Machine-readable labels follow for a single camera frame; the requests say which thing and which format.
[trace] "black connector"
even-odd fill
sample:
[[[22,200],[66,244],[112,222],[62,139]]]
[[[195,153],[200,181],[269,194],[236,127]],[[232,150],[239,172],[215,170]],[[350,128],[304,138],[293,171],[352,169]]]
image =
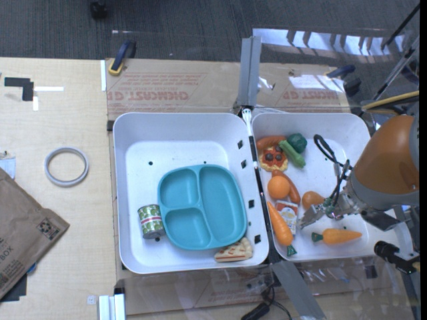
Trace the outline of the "black connector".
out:
[[[242,320],[257,320],[263,317],[270,311],[270,306],[267,303],[260,303],[254,310],[250,311],[242,317]]]

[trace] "clamp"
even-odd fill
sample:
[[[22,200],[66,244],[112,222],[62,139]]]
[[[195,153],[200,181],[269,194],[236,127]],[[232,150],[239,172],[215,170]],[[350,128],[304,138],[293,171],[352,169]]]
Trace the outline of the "clamp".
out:
[[[117,55],[115,56],[114,61],[111,62],[108,72],[110,75],[118,76],[121,73],[121,70],[123,69],[123,60],[125,59],[125,55],[127,51],[130,49],[130,53],[127,56],[127,58],[134,58],[135,52],[136,52],[136,42],[126,40],[120,47],[119,52],[117,52]]]

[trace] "orange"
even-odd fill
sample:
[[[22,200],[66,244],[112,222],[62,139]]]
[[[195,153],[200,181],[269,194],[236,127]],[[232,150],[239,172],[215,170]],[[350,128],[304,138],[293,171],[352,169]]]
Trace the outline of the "orange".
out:
[[[272,177],[267,184],[268,194],[274,199],[283,199],[288,196],[291,186],[289,181],[280,175]]]

